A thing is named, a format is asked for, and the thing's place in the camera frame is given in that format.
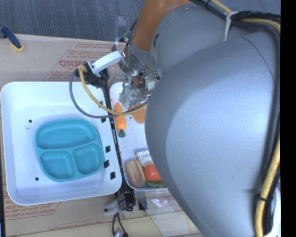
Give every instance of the blue plate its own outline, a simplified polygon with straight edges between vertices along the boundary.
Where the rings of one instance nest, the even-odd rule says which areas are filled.
[[[54,181],[70,181],[98,172],[104,153],[96,128],[80,118],[41,125],[35,133],[37,158],[44,174]]]

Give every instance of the blue clamp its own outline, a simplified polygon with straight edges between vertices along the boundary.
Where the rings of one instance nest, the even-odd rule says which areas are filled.
[[[1,29],[1,32],[11,41],[10,45],[13,49],[18,52],[23,51],[24,46],[19,42],[19,40],[11,30],[9,30],[7,27],[3,27]]]

